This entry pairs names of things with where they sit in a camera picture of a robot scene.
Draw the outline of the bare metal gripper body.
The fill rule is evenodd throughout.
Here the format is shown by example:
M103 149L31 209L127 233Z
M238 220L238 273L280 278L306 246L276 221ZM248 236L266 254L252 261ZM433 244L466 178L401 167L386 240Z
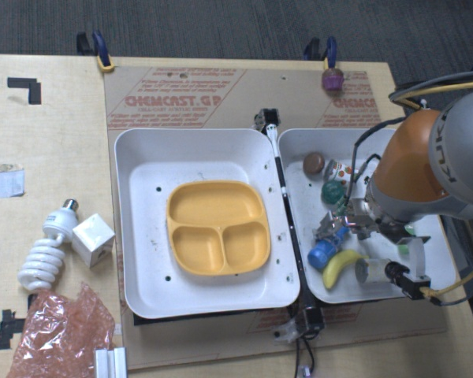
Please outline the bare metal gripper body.
M382 211L365 198L350 198L346 206L344 224L358 240L368 239L380 232Z

